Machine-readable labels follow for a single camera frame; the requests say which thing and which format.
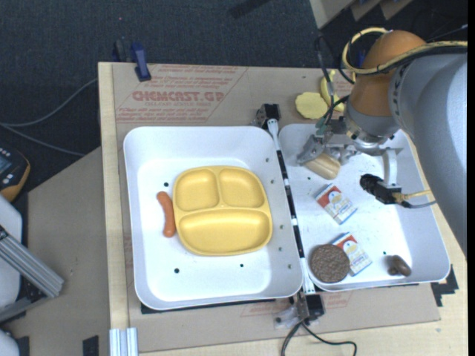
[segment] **chocolate cookie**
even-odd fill
[[[343,249],[333,244],[315,248],[309,262],[312,273],[323,283],[337,283],[350,271],[350,259]]]

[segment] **blue clip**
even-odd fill
[[[145,60],[145,49],[140,42],[132,42],[131,46],[132,59],[137,63],[135,73],[141,82],[150,80],[151,75],[147,68],[147,61]]]

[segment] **yellow plate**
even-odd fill
[[[180,174],[173,187],[177,232],[191,252],[226,256],[257,251],[272,236],[261,181],[234,166],[206,166]]]

